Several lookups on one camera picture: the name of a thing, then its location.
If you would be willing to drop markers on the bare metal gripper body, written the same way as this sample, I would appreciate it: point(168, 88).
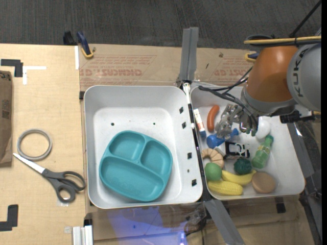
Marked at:
point(233, 112)

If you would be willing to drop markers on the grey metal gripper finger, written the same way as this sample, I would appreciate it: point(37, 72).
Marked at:
point(223, 129)

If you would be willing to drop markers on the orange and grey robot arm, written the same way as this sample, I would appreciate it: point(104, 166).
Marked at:
point(270, 80)

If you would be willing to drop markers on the blue bottle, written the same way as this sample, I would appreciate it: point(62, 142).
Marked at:
point(214, 141)

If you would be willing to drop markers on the orange sausage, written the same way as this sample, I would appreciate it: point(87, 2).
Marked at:
point(212, 119)

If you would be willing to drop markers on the black and white carton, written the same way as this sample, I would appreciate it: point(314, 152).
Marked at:
point(237, 149)

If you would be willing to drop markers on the white tube with blue cap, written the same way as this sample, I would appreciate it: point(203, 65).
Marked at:
point(198, 121)

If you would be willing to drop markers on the beige croissant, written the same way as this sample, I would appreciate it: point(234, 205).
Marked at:
point(215, 157)

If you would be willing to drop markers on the white egg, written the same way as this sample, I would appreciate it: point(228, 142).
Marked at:
point(263, 129)

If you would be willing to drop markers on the dark green broccoli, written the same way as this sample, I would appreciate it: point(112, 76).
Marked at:
point(242, 166)

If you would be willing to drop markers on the green apple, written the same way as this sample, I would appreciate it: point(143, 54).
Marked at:
point(212, 171)

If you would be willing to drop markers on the green bottle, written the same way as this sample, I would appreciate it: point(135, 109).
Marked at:
point(261, 156)

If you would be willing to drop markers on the yellow banana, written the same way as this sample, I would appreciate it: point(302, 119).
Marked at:
point(237, 179)

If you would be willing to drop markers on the yellow corn cob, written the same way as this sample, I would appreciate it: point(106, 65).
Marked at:
point(224, 187)

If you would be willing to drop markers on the white plastic tray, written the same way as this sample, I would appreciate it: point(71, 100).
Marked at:
point(132, 103)
point(283, 152)

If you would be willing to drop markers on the brown round biscuit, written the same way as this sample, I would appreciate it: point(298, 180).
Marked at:
point(264, 182)

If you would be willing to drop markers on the blue divided plate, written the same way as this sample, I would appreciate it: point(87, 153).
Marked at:
point(132, 172)

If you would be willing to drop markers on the brown cardboard board red print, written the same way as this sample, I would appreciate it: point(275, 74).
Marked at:
point(143, 65)

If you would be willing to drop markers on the grey tape roll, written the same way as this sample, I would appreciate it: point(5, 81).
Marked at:
point(21, 147)

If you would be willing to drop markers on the brown paper bag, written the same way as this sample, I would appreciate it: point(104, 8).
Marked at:
point(5, 119)

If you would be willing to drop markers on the black cylinder on white bracket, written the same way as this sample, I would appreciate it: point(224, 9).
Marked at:
point(291, 117)

